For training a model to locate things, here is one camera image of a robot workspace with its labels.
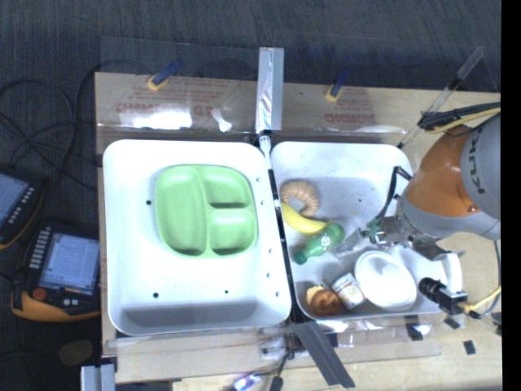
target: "yellow banana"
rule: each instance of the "yellow banana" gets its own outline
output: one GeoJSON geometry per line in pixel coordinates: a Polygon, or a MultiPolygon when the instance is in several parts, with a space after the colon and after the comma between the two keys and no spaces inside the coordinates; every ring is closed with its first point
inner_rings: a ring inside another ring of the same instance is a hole
{"type": "Polygon", "coordinates": [[[329,222],[304,217],[289,204],[284,202],[281,203],[281,209],[284,222],[296,231],[305,233],[306,235],[315,235],[329,224],[329,222]]]}

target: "green divided plate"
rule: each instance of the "green divided plate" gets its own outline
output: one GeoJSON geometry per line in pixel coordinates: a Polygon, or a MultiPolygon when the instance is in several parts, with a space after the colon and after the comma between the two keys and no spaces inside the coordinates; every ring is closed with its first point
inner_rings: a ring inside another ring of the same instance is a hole
{"type": "Polygon", "coordinates": [[[193,257],[250,249],[258,236],[255,201],[246,177],[219,165],[175,165],[155,184],[160,238],[193,257]]]}

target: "green bottle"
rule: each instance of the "green bottle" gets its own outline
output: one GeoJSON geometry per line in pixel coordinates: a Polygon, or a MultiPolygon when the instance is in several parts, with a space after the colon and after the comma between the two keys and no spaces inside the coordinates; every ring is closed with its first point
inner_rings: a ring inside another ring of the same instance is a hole
{"type": "Polygon", "coordinates": [[[328,224],[322,231],[309,240],[302,252],[297,253],[293,259],[299,265],[303,265],[310,257],[320,257],[333,249],[345,236],[344,228],[338,223],[328,224]]]}

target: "wooden table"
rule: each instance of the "wooden table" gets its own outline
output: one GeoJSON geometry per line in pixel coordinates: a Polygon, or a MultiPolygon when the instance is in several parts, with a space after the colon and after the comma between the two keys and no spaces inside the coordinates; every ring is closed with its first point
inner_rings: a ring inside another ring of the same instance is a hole
{"type": "MultiPolygon", "coordinates": [[[[139,77],[128,74],[96,75],[98,122],[107,119],[111,109],[112,113],[116,111],[114,106],[125,101],[125,97],[129,96],[129,92],[138,81],[142,82],[139,77]]],[[[208,81],[205,83],[203,80],[196,84],[204,86],[208,81]]],[[[227,81],[226,85],[233,88],[233,96],[238,96],[237,99],[243,103],[245,99],[255,97],[255,82],[227,81]]],[[[322,86],[286,84],[283,129],[286,126],[291,130],[291,134],[306,134],[308,137],[309,135],[303,131],[306,123],[313,123],[313,129],[324,129],[324,126],[342,128],[342,123],[345,124],[346,121],[342,121],[342,116],[337,116],[340,120],[335,123],[335,116],[331,115],[333,112],[324,101],[324,91],[325,88],[322,86]]],[[[357,109],[357,115],[362,118],[362,122],[367,120],[366,124],[370,125],[392,126],[387,129],[392,133],[391,139],[399,139],[402,136],[396,129],[411,129],[418,121],[420,112],[425,111],[440,94],[439,91],[431,90],[379,88],[345,91],[346,97],[354,99],[357,105],[348,108],[357,109]]],[[[454,92],[443,105],[443,110],[500,99],[500,94],[454,92]]],[[[353,138],[349,131],[340,132],[338,135],[346,141],[353,138]]],[[[247,138],[241,133],[226,136],[237,140],[247,138]]],[[[97,153],[102,156],[108,144],[121,138],[165,137],[168,137],[168,133],[150,130],[128,131],[100,125],[97,129],[97,153]]],[[[219,140],[221,135],[218,132],[210,132],[205,133],[204,137],[219,140]]],[[[435,135],[421,134],[404,149],[413,167],[436,139],[435,135]]],[[[265,340],[265,337],[256,331],[200,332],[146,338],[116,336],[116,329],[107,315],[107,250],[101,168],[99,218],[102,246],[103,348],[105,356],[116,356],[117,384],[167,380],[171,382],[174,390],[225,390],[244,373],[269,371],[277,366],[277,361],[263,357],[260,342],[265,340]]],[[[466,251],[461,258],[461,264],[463,286],[470,300],[486,296],[497,286],[497,263],[491,241],[475,235],[456,234],[441,241],[440,246],[453,251],[466,251]]],[[[496,311],[501,311],[501,302],[496,311]]],[[[337,348],[337,353],[360,390],[502,389],[502,342],[501,336],[495,333],[492,324],[471,320],[464,327],[453,329],[446,323],[440,323],[426,336],[426,340],[384,338],[380,342],[369,339],[366,342],[360,340],[359,343],[360,345],[351,347],[344,343],[337,348]],[[471,343],[475,352],[467,353],[465,343],[471,343]]],[[[282,378],[284,389],[288,390],[342,389],[339,386],[328,387],[313,360],[306,354],[288,361],[282,378]]],[[[252,390],[267,390],[269,384],[270,379],[266,378],[252,390]]]]}

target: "blue and yellow clip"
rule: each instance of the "blue and yellow clip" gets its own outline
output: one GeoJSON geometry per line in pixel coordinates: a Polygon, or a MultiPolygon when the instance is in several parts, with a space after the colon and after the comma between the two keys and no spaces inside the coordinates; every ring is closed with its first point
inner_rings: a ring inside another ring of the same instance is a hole
{"type": "Polygon", "coordinates": [[[345,69],[340,73],[340,75],[337,76],[335,82],[331,84],[329,89],[327,90],[326,99],[328,99],[329,101],[338,100],[340,93],[342,92],[342,86],[344,85],[348,75],[349,70],[345,69]]]}
{"type": "Polygon", "coordinates": [[[157,91],[167,82],[169,82],[169,77],[175,75],[181,66],[182,61],[180,59],[176,59],[175,61],[171,62],[155,76],[152,76],[148,79],[148,87],[153,91],[157,91]]]}

